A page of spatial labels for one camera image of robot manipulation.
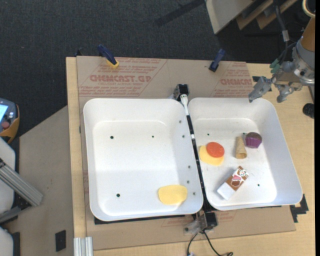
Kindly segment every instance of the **toy ice cream bar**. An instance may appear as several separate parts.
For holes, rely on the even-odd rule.
[[[248,177],[248,172],[239,166],[236,171],[218,188],[217,192],[224,199],[228,200]]]

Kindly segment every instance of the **black fabric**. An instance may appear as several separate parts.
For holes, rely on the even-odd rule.
[[[283,16],[290,23],[301,11],[297,1]],[[299,37],[301,26],[290,26]],[[80,48],[191,60],[213,60],[222,48],[225,61],[271,63],[280,39],[276,20],[263,30],[256,21],[239,30],[233,20],[215,34],[199,0],[0,0],[0,98],[19,105],[21,136],[67,105],[65,59]]]

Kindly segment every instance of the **cardboard sheet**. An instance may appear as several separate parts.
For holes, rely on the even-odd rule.
[[[116,59],[119,67],[112,69],[102,57],[76,57],[87,236],[93,238],[94,250],[189,241],[191,235],[184,234],[184,226],[194,220],[192,215],[95,223],[89,206],[83,107],[92,98],[168,98],[177,84],[188,84],[190,100],[196,97],[246,98],[253,86],[247,64],[221,61],[217,71],[212,72],[209,70],[211,60]],[[289,206],[215,212],[218,226],[208,232],[210,238],[295,230]]]

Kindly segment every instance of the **orange object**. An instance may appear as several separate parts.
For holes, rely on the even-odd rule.
[[[225,154],[225,149],[222,145],[217,142],[210,142],[206,145],[206,151],[213,158],[223,157]]]

